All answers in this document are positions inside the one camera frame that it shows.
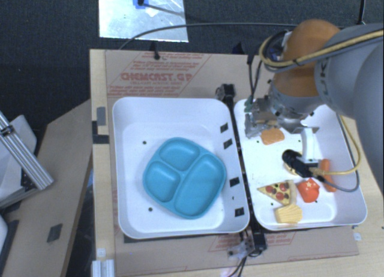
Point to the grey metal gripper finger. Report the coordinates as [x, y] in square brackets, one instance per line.
[252, 127]

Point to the orange sausage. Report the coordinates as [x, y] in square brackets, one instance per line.
[325, 166]

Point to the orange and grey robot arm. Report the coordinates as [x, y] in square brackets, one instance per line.
[354, 69]

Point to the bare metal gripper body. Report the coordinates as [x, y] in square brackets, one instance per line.
[264, 114]

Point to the blue divided plate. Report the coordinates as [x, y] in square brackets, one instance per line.
[186, 177]

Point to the thin black rod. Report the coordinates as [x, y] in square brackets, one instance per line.
[241, 156]

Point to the yellow pizza slice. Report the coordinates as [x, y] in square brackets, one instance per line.
[279, 192]

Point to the brown cardboard board, red print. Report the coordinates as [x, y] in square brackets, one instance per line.
[168, 75]

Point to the white plastic tray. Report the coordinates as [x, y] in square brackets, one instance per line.
[168, 117]
[267, 165]

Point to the black cylinder on white bracket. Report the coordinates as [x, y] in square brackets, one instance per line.
[297, 162]

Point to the yellow ridged biscuit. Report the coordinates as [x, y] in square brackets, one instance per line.
[288, 214]

